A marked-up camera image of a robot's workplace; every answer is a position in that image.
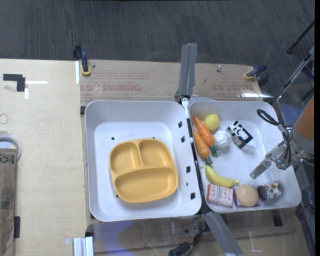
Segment brown cardboard board red print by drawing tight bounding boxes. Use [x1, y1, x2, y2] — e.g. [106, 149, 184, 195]
[79, 59, 296, 253]

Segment small printed can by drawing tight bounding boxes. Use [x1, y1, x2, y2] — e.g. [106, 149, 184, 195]
[257, 181, 284, 202]

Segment yellow banana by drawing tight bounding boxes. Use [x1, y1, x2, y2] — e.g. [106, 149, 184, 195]
[204, 164, 240, 189]

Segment thin black and white rod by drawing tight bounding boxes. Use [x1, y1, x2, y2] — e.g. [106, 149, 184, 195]
[181, 97, 209, 215]

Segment brown paper bag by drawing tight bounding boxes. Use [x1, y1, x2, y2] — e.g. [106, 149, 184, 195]
[0, 148, 19, 256]

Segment orange and white packet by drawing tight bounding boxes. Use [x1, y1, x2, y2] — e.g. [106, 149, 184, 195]
[206, 183, 235, 208]

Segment yellow divided plate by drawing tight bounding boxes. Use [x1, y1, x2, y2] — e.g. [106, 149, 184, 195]
[108, 138, 179, 204]

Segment yellow lemon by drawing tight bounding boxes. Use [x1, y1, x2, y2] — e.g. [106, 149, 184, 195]
[203, 113, 221, 131]

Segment black and white carton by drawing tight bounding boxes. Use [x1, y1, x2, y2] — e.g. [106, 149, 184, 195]
[225, 120, 257, 153]

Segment white crumpled ball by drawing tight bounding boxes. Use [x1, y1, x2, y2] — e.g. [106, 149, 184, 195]
[213, 130, 232, 149]

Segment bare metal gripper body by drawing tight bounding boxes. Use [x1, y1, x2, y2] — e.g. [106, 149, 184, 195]
[264, 140, 293, 171]

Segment white plastic tray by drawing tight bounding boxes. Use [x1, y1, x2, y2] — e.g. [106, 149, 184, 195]
[84, 100, 202, 223]
[187, 100, 303, 214]

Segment beige round bun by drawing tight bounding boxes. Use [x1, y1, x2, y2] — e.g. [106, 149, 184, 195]
[235, 184, 260, 208]

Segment orange carrot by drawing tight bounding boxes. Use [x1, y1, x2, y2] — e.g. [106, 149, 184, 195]
[192, 129, 214, 166]
[193, 116, 222, 158]

